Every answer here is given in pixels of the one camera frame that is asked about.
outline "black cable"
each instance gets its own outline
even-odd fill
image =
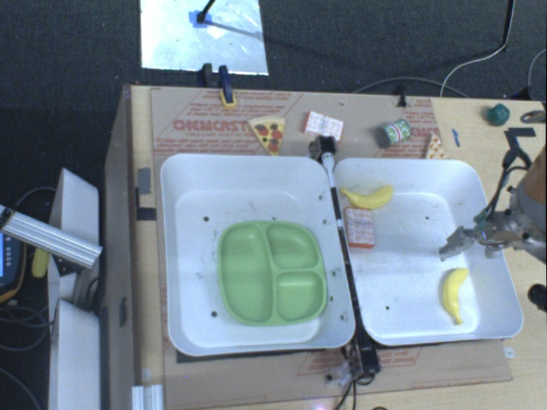
[[[15,384],[17,384],[25,393],[26,396],[30,398],[32,401],[32,404],[38,409],[42,410],[42,406],[40,406],[40,403],[36,399],[36,396],[31,392],[31,390],[23,383],[21,380],[19,380],[13,373],[10,371],[6,371],[3,367],[0,366],[0,372],[3,373],[6,377],[8,377],[11,381],[13,381]]]
[[[357,407],[357,385],[356,382],[353,382],[353,406],[351,406],[352,410],[356,410]]]
[[[17,208],[30,196],[35,195],[36,193],[39,193],[40,191],[53,191],[54,193],[57,191],[57,189],[53,187],[37,187],[30,191],[28,191],[21,199],[17,201],[17,203],[14,205],[14,211],[17,211]]]
[[[528,169],[527,169],[527,167],[523,167],[523,166],[514,166],[514,167],[511,167],[511,168],[503,169],[502,176],[500,177],[499,182],[497,183],[496,192],[494,193],[494,196],[492,197],[492,199],[488,203],[488,206],[485,208],[487,210],[486,215],[485,215],[486,220],[490,219],[492,217],[492,215],[494,214],[494,211],[496,211],[497,201],[499,200],[499,195],[502,192],[502,188],[507,184],[507,181],[509,179],[509,175],[514,170],[527,171]]]
[[[48,322],[47,320],[45,320],[44,317],[42,316],[41,312],[44,311],[44,310],[41,310],[39,312],[39,311],[36,311],[33,308],[29,308],[29,307],[19,307],[19,306],[0,307],[0,313],[3,312],[3,311],[6,311],[7,313],[9,313],[11,315],[13,313],[11,311],[12,309],[19,310],[19,311],[30,312],[31,315],[26,316],[25,318],[17,318],[15,316],[12,316],[12,317],[15,317],[14,319],[5,319],[5,318],[0,317],[0,322],[10,323],[10,324],[17,324],[17,325],[20,325],[20,326],[25,326],[27,328],[39,328],[42,332],[40,333],[40,336],[38,337],[38,339],[36,341],[34,341],[33,343],[31,343],[27,346],[19,346],[19,347],[17,347],[17,346],[8,346],[8,345],[5,345],[3,343],[0,343],[0,349],[2,349],[4,351],[16,352],[16,353],[26,352],[26,351],[30,351],[32,349],[35,349],[48,336],[48,333],[49,333],[48,328],[51,325],[51,323]],[[33,318],[37,318],[40,323],[39,324],[29,324],[29,323],[27,323],[28,320],[31,320]]]
[[[95,277],[95,278],[92,279],[92,280],[90,281],[90,283],[88,284],[87,290],[85,291],[85,301],[86,301],[86,302],[89,301],[89,295],[91,294],[91,287],[92,287],[95,283],[97,283],[98,280],[99,280],[99,277]]]
[[[342,406],[344,405],[345,399],[350,394],[350,390],[351,390],[352,387],[355,390],[355,382],[354,381],[352,381],[350,383],[350,385],[348,386],[348,388],[345,390],[344,394],[342,395],[342,398],[340,399],[340,402],[337,404],[337,406],[334,408],[334,410],[340,410],[340,408],[342,408]]]
[[[363,382],[362,379],[358,378],[356,380],[356,383],[360,386],[368,386],[369,384],[371,384],[374,381],[375,377],[376,377],[376,375],[373,374],[372,377],[370,377],[370,379],[367,382]]]
[[[437,80],[425,79],[425,78],[414,78],[414,77],[411,77],[411,76],[402,76],[402,77],[398,77],[398,78],[382,79],[382,80],[379,80],[378,82],[373,82],[372,84],[365,85],[365,86],[359,88],[358,90],[353,91],[352,94],[358,94],[360,92],[370,90],[371,88],[374,88],[375,86],[389,84],[391,82],[403,82],[405,80],[411,81],[411,82],[421,82],[422,84],[436,85],[436,86],[440,86],[440,87],[443,86],[443,84],[441,84]],[[469,98],[469,96],[466,93],[461,92],[461,91],[457,90],[456,88],[453,88],[453,87],[447,86],[447,85],[445,85],[444,88],[446,90],[455,92],[458,96]]]
[[[31,315],[26,316],[25,318],[22,318],[22,319],[18,318],[17,316],[14,315],[14,312],[13,312],[14,308],[16,310],[27,311],[27,312],[31,313]],[[44,322],[44,318],[42,317],[40,312],[34,310],[33,308],[19,307],[19,306],[13,306],[13,307],[6,306],[6,307],[2,307],[0,309],[5,310],[6,313],[8,313],[9,317],[11,318],[11,319],[2,319],[2,318],[0,318],[4,322],[5,321],[11,321],[11,322],[16,323],[18,325],[26,326],[27,328],[47,328],[48,326],[53,325],[53,322]],[[39,324],[29,324],[28,321],[32,320],[32,318],[34,318],[34,317],[39,317],[40,320],[41,320],[41,323],[39,323]]]

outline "green plate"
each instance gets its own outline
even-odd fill
[[[305,227],[251,221],[221,235],[218,273],[228,312],[247,325],[288,325],[311,320],[326,304],[319,244]]]

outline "green can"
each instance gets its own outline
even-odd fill
[[[376,129],[376,142],[382,149],[401,143],[410,138],[410,125],[406,120],[399,119],[394,123],[380,126]]]

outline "pizza slice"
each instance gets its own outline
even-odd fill
[[[267,115],[251,119],[248,123],[262,147],[270,155],[279,155],[285,131],[285,119]]]
[[[426,159],[428,160],[446,160],[448,156],[441,147],[441,139],[434,133],[431,134],[431,140],[427,146]]]

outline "toy banana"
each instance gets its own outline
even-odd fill
[[[454,318],[456,325],[462,323],[460,317],[460,287],[468,277],[469,270],[463,267],[452,269],[443,285],[443,307]]]
[[[341,188],[340,192],[347,196],[351,205],[354,207],[376,209],[383,207],[391,200],[391,197],[393,196],[393,187],[391,185],[385,185],[370,195],[354,193],[345,188]]]

